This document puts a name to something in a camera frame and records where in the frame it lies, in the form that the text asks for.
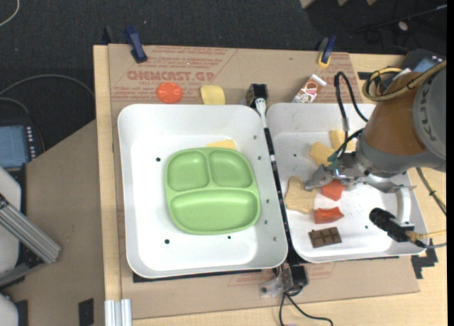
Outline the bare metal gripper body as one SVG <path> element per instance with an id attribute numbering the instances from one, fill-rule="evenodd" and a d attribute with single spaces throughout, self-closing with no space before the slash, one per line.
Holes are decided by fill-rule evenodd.
<path id="1" fill-rule="evenodd" d="M 357 184 L 367 184 L 379 190 L 390 186 L 390 173 L 375 166 L 361 152 L 344 153 L 328 166 L 333 179 L 355 177 Z"/>

